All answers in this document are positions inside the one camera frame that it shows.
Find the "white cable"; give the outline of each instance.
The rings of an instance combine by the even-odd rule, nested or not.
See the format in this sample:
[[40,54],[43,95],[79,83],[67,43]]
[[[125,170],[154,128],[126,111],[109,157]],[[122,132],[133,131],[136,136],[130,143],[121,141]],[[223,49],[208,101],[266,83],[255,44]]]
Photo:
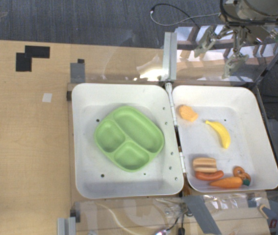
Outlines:
[[179,23],[182,23],[184,21],[187,21],[189,19],[192,19],[192,18],[203,18],[203,17],[210,17],[210,16],[214,16],[214,15],[218,15],[219,13],[214,13],[214,14],[209,14],[209,15],[199,15],[199,16],[193,16],[193,17],[190,17],[190,18],[186,18],[184,20],[181,20],[177,23],[172,23],[172,24],[162,24],[162,23],[159,23],[157,21],[154,20],[154,18],[152,17],[152,14],[153,14],[154,11],[150,11],[150,17],[152,19],[152,21],[160,26],[173,26],[173,25],[176,25],[176,24],[179,24]]

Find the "orange carrot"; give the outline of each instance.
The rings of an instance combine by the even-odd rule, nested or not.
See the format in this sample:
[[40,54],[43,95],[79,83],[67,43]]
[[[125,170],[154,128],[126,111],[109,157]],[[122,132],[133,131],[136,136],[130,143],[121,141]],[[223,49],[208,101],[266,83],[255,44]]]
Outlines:
[[211,182],[210,186],[217,186],[220,188],[239,188],[241,187],[243,181],[239,177],[229,177],[229,178],[223,178],[214,182]]
[[204,173],[204,172],[196,172],[196,178],[200,180],[212,181],[222,178],[224,175],[222,170],[216,171],[215,173]]

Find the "green plate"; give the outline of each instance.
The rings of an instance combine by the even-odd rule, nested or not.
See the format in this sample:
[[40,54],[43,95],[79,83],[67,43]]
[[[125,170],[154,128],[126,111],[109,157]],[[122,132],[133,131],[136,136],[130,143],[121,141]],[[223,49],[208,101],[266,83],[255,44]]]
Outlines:
[[144,114],[122,106],[107,115],[94,133],[99,149],[119,168],[142,169],[164,147],[161,130]]

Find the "toy banana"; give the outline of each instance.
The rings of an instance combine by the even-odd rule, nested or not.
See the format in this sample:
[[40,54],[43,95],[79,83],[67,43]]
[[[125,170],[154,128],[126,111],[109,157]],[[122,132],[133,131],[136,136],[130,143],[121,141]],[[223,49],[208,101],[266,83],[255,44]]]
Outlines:
[[223,148],[227,149],[230,145],[230,134],[228,130],[219,122],[210,122],[205,121],[206,124],[209,124],[220,136],[222,140]]

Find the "wooden table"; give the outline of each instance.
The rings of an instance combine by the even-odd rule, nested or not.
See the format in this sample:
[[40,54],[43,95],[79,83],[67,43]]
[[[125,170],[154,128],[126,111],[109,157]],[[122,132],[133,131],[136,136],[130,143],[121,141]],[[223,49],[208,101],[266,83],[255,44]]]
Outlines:
[[[50,58],[33,58],[32,72],[16,72],[16,53],[24,52],[25,45],[51,47]],[[105,74],[107,79],[132,80],[140,75],[137,67],[155,57],[161,60],[162,50],[0,41],[0,235],[54,235],[57,218],[69,216],[72,185],[66,92],[70,63],[84,59],[90,79]],[[51,102],[42,101],[44,94],[52,94]],[[149,215],[150,199],[142,201],[146,210],[141,211]],[[100,235],[153,234],[157,228],[131,224],[119,228],[127,226],[120,208],[97,215],[106,216],[111,225],[99,224]],[[113,224],[115,217],[120,224]],[[186,234],[202,234],[194,218],[185,222]],[[236,227],[236,234],[269,233],[262,215],[248,207],[240,215],[229,210],[217,218],[217,224],[227,235]]]

